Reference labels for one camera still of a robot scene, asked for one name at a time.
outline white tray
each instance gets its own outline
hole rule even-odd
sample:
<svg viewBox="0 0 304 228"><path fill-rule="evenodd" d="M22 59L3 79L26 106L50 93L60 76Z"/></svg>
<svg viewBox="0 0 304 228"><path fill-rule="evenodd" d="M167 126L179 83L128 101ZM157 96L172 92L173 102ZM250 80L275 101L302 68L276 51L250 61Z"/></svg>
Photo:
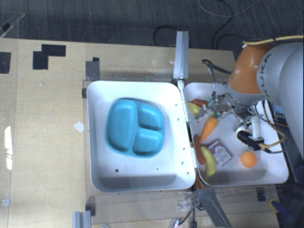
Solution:
<svg viewBox="0 0 304 228"><path fill-rule="evenodd" d="M105 143L111 105L131 98L157 107L165 120L164 143L151 158L112 151ZM96 81L87 89L90 165L102 192L186 189L195 180L189 136L178 88L169 83Z"/></svg>
<svg viewBox="0 0 304 228"><path fill-rule="evenodd" d="M207 100L212 94L213 84L191 83L185 87L186 101L193 99ZM218 84L218 95L225 92L224 86ZM262 105L257 105L259 114L263 113ZM266 112L269 118L271 113L268 106ZM192 135L200 135L204 121L197 122L194 115L188 112ZM244 167L240 161L243 152L250 150L245 144L237 139L234 133L239 125L238 120L229 115L224 119L218 119L218 125L215 130L204 141L206 145L212 144L219 140L232 155L232 159L224 166L217 165L217 171L205 183L211 186L247 186L247 185L266 185L284 183L288 176L288 167L283 153L269 154L264 151L256 151L257 164L252 168ZM278 140L277 133L265 122L261 121L261 134L265 138L265 143L274 143ZM271 151L282 150L281 145L271 147ZM200 165L199 172L204 177L205 166Z"/></svg>

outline blue divided plate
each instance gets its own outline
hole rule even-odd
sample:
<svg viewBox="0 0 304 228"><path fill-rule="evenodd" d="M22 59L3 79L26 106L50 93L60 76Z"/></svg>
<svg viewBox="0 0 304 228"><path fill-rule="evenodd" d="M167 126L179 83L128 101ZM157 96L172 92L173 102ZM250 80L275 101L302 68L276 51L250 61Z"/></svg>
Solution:
<svg viewBox="0 0 304 228"><path fill-rule="evenodd" d="M152 157L162 149L164 133L164 117L159 109L140 101L121 99L109 111L105 141L121 154Z"/></svg>

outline table surface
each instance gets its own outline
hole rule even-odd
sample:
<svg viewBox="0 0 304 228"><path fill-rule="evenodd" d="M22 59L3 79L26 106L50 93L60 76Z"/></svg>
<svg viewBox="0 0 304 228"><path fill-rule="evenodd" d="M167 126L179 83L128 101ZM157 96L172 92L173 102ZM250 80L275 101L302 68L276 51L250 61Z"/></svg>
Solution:
<svg viewBox="0 0 304 228"><path fill-rule="evenodd" d="M70 228L73 212L84 211L87 199L85 135L74 127L76 123L84 122L81 93L86 78L86 61L100 58L102 79L135 76L166 80L173 72L175 49L1 40L0 51L12 53L10 73L0 75L0 100L5 103L5 108L2 106L0 110L8 119L1 123L1 131L9 125L12 127L13 162L10 171L4 161L8 153L2 145L4 133L1 133L0 177L5 181L0 186L0 194L2 199L10 201L8 206L2 204L0 207L0 227ZM33 70L33 51L41 51L42 44L66 45L66 56L49 57L48 70ZM230 70L234 64L230 51L190 49L189 82L211 82L201 63L203 58ZM216 77L221 82L227 79L217 72ZM233 196L238 192L227 193ZM231 224L234 227L278 227L276 214L267 202L258 202L253 193L244 192L243 198L237 201L224 198L225 195L219 199ZM267 189L266 195L267 198L277 198L272 187ZM213 227L205 211L196 216L198 227ZM109 225L111 228L166 228L170 220ZM188 226L189 223L185 222L181 227Z"/></svg>

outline toy orange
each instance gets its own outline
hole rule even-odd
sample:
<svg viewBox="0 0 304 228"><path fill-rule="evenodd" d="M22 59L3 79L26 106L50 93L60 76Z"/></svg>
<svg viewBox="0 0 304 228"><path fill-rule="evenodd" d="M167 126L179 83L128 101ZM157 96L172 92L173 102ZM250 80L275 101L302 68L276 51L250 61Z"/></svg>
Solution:
<svg viewBox="0 0 304 228"><path fill-rule="evenodd" d="M246 151L241 155L241 161L246 167L253 167L257 163L257 157L251 151Z"/></svg>

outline banana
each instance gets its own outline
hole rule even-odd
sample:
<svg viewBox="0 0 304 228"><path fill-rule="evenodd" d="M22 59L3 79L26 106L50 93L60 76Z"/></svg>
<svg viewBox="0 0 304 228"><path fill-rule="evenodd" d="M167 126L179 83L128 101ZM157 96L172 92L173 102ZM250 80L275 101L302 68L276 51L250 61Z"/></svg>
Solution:
<svg viewBox="0 0 304 228"><path fill-rule="evenodd" d="M200 149L206 159L205 178L207 179L214 175L216 171L216 160L210 149L205 146L201 146Z"/></svg>

